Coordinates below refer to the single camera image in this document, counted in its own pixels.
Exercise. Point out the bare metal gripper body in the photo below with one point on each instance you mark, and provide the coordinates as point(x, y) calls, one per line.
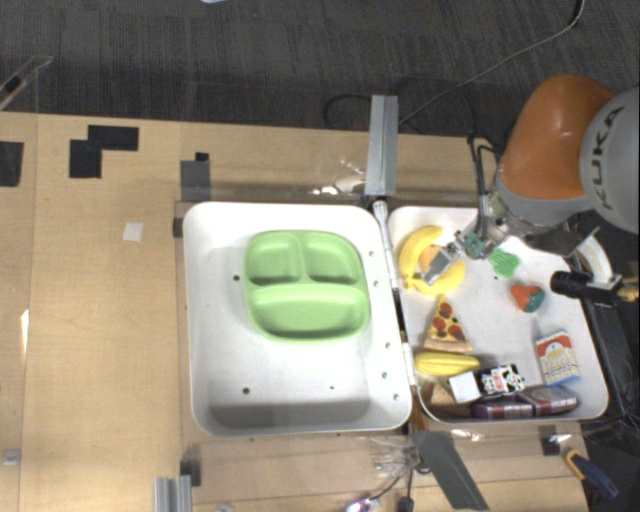
point(487, 227)

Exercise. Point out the white plastic tray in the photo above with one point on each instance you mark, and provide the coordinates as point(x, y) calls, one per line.
point(300, 380)
point(500, 320)

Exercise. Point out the red strawberry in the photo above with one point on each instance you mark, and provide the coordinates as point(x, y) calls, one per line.
point(526, 297)

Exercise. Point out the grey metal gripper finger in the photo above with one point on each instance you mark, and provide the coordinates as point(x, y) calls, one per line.
point(434, 270)
point(450, 254)

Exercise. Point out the brown bread slice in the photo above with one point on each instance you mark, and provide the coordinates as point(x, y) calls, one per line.
point(440, 397)

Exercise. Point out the red and white carton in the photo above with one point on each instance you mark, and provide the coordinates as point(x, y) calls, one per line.
point(557, 357)

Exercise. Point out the green broccoli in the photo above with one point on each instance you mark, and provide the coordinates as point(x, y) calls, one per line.
point(504, 262)

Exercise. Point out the orange round toy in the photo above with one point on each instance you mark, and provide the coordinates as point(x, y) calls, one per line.
point(427, 256)

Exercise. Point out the black and white cow carton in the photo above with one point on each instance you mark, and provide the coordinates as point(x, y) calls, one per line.
point(500, 381)

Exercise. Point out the curved yellow banana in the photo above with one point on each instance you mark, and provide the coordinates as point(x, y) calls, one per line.
point(412, 247)

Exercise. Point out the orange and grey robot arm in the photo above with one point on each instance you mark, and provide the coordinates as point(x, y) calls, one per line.
point(550, 150)

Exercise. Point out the green divided plate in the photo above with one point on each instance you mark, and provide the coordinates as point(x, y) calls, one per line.
point(307, 305)

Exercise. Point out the maroon packet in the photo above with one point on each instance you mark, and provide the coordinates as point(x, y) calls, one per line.
point(547, 401)
point(500, 410)

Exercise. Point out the black cylinder on white bracket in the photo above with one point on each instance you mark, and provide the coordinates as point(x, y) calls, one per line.
point(570, 282)

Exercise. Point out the straight yellow banana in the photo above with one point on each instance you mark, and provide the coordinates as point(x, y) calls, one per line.
point(442, 363)

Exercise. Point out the white cube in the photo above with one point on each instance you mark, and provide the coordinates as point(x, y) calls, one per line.
point(464, 387)

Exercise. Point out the pizza slice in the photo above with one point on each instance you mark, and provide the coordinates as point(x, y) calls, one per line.
point(445, 330)

